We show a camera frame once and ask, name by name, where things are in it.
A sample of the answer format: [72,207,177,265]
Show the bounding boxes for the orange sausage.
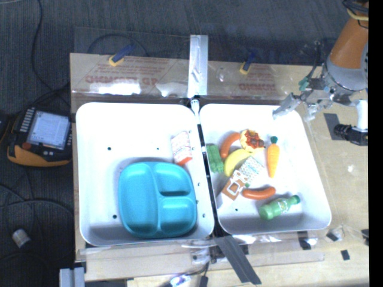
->
[241,185,277,201]
[219,132,242,160]

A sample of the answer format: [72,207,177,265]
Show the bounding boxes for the grey metal can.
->
[11,228,32,249]

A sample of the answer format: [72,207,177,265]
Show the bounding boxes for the green grapes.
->
[205,143,225,174]

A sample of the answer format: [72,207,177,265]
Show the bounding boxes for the black cylinder on white bracket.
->
[333,99,369,147]

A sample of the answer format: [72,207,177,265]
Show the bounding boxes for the white plastic tray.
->
[75,101,216,248]
[198,103,333,236]

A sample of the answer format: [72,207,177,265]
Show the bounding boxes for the blue divided plate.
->
[117,161,199,240]

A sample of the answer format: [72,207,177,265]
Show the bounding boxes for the yellow banana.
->
[223,148,255,178]

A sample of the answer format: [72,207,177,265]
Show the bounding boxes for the brown cardboard board red print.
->
[69,52,338,262]

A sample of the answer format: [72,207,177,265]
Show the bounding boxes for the green plastic bottle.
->
[258,194,301,221]

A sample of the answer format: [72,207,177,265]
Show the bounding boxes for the white and orange carton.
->
[170,130,194,166]

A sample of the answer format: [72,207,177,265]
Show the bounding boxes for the orange carrot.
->
[266,136,281,179]

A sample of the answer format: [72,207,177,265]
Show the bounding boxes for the yellow pizza slice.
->
[239,129,266,154]

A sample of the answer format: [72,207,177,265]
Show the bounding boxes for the white carton with teal print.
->
[230,155,266,188]

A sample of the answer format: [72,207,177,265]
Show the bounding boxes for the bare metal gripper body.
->
[300,78,361,108]

